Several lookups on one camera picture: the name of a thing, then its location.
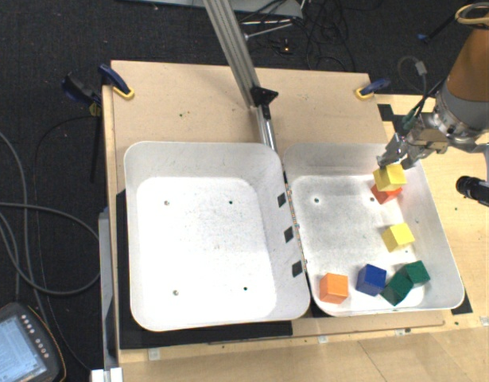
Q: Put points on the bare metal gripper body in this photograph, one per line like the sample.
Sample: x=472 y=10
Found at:
x=427 y=138

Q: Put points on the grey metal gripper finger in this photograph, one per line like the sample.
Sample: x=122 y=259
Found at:
x=392 y=149
x=411 y=158

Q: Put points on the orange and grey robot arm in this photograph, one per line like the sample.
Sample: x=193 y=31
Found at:
x=470 y=70

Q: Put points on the yellow cube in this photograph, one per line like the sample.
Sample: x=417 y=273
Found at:
x=390 y=177
x=398 y=236

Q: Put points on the red cube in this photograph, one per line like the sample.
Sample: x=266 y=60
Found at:
x=383 y=196

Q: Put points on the white plastic tray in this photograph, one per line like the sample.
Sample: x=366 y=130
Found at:
x=204 y=237
x=343 y=229

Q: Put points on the green cube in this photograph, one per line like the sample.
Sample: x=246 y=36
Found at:
x=397 y=289
x=417 y=272

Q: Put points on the blue cube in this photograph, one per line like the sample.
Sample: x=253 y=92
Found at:
x=370 y=280

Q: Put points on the orange cube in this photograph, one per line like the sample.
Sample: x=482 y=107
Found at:
x=333 y=288

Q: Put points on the pale wood board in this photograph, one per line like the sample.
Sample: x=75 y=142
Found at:
x=188 y=106

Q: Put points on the black cylinder on white bracket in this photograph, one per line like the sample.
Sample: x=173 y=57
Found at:
x=472 y=188

